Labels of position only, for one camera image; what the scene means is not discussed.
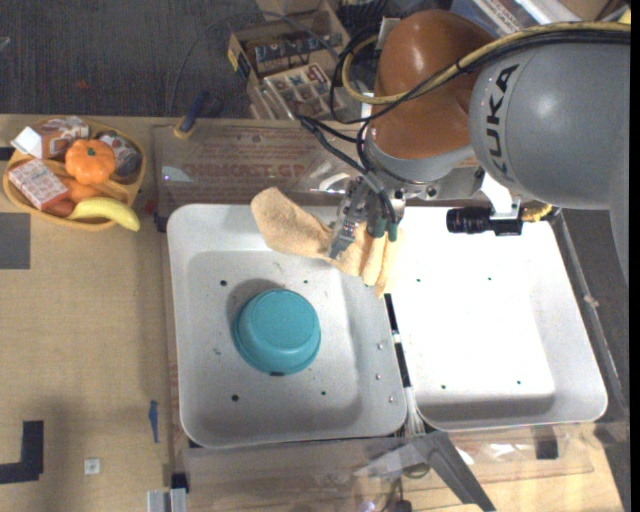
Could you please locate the orange toy pumpkin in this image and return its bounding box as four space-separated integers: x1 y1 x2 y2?
64 138 118 187

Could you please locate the yellow cloth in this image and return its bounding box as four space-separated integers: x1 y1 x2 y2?
249 186 401 299

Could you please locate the cardboard box of letter blocks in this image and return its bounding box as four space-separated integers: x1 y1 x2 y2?
226 8 352 121

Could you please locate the thin black and white rod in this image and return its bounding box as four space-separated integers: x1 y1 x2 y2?
383 293 427 437

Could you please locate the black cylinder on white bracket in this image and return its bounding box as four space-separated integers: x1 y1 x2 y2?
445 172 524 238

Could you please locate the small printed can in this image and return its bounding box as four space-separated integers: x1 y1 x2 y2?
96 130 144 179

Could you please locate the white plastic tray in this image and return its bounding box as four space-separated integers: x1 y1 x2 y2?
386 204 609 433
165 201 409 450

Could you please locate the orange carrot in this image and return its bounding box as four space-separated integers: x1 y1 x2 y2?
58 175 105 204

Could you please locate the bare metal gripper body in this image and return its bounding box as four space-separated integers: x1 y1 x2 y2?
337 170 484 239

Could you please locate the teal bowl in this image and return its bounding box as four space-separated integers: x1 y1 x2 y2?
230 287 323 378

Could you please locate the brown and white carton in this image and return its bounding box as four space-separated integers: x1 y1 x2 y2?
31 115 92 160

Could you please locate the white and red carton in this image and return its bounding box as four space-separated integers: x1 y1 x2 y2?
7 158 70 212

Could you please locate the yellow divided plate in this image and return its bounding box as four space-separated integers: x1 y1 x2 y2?
1 115 148 233

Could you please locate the red sausage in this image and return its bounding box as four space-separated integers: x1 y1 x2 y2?
43 198 77 218

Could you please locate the yellow banana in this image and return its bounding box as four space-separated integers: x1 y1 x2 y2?
66 196 142 233

